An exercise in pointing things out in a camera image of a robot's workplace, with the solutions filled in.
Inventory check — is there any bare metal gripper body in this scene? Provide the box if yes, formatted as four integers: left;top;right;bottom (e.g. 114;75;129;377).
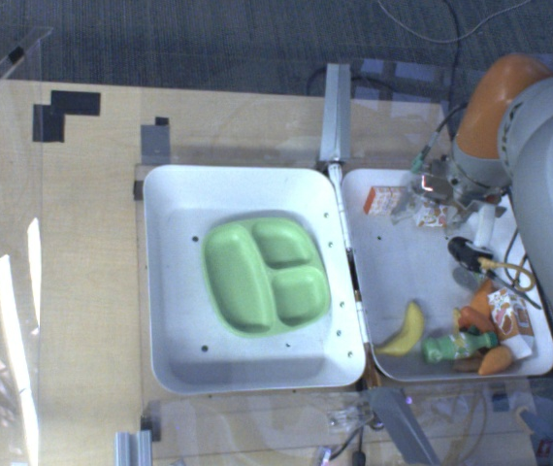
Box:
408;159;500;209

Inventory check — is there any small white printed carton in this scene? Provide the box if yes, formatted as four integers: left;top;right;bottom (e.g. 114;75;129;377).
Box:
412;200;450;230

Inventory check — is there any white plastic tray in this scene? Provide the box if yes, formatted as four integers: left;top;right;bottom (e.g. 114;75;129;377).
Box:
143;164;368;396
342;168;553;383

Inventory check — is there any thin black and white rod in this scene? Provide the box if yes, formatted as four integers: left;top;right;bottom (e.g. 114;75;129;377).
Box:
327;161;371;345

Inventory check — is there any red-orange sausage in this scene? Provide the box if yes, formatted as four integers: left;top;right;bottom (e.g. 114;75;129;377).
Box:
458;305;498;335

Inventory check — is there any tall white and orange carton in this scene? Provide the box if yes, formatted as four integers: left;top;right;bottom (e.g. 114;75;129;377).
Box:
486;287;536;361

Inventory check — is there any yellow banana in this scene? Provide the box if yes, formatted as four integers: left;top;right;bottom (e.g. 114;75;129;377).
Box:
374;300;426;357

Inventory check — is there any green plastic bottle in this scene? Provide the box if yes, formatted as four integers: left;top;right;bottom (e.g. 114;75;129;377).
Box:
420;330;500;365

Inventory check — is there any orange carrot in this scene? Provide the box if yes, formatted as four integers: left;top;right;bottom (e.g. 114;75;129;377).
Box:
476;346;516;377

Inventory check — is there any green divided plate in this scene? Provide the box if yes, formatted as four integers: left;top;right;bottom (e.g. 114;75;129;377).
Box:
201;216;332;336

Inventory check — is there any black cylinder on white bracket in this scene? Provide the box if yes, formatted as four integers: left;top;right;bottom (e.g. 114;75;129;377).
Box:
447;204;506;274

